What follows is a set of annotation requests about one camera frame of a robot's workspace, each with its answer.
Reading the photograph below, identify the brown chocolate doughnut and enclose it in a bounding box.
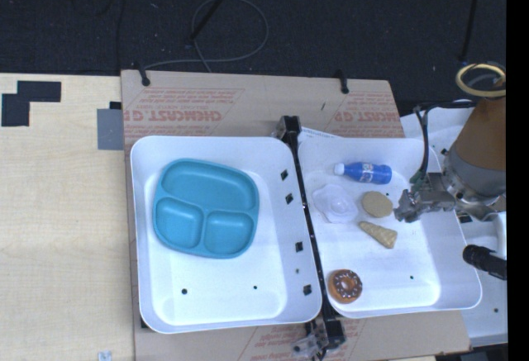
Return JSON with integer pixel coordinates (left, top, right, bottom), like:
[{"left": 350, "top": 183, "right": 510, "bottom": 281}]
[{"left": 327, "top": 268, "right": 364, "bottom": 305}]

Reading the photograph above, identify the blue plastic bottle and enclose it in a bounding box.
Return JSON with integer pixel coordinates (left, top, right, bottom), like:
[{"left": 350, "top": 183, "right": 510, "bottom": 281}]
[{"left": 333, "top": 161, "right": 393, "bottom": 186}]

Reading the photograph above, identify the white plastic tray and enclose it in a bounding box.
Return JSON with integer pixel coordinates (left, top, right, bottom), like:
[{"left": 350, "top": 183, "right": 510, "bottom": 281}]
[
  {"left": 129, "top": 135, "right": 324, "bottom": 335},
  {"left": 297, "top": 135, "right": 484, "bottom": 320}
]

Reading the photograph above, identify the beige round biscuit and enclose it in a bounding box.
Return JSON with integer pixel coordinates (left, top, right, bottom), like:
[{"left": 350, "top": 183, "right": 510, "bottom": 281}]
[{"left": 360, "top": 190, "right": 394, "bottom": 219}]

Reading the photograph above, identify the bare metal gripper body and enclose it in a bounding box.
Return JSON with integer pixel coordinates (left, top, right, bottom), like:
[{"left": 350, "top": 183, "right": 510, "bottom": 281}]
[{"left": 418, "top": 172, "right": 508, "bottom": 223}]

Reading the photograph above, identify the black cylinder on white bracket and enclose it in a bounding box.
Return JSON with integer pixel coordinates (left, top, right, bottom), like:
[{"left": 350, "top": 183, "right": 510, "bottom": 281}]
[{"left": 461, "top": 211, "right": 508, "bottom": 282}]

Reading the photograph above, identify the blue divided plate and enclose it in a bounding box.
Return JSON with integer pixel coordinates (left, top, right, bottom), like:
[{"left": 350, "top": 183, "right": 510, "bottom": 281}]
[{"left": 152, "top": 157, "right": 261, "bottom": 260}]

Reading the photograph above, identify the white paper sheet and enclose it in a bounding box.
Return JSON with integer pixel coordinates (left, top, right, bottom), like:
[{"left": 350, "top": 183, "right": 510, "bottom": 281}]
[{"left": 299, "top": 126, "right": 345, "bottom": 142}]

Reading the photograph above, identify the beige pizza slice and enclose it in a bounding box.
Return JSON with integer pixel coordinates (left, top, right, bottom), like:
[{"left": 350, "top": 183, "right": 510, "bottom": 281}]
[{"left": 358, "top": 220, "right": 399, "bottom": 250}]

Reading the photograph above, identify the brown cardboard board, red print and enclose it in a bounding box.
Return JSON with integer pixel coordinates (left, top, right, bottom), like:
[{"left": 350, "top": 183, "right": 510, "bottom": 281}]
[{"left": 120, "top": 69, "right": 473, "bottom": 361}]

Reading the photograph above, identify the black block with thin wires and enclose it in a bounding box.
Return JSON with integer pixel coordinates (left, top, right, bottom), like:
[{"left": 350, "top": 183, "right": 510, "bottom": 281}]
[
  {"left": 275, "top": 115, "right": 302, "bottom": 142},
  {"left": 304, "top": 316, "right": 346, "bottom": 353}
]

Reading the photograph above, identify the thin black rod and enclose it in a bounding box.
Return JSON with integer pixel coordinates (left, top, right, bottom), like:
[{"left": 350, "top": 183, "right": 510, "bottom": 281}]
[{"left": 284, "top": 131, "right": 338, "bottom": 334}]

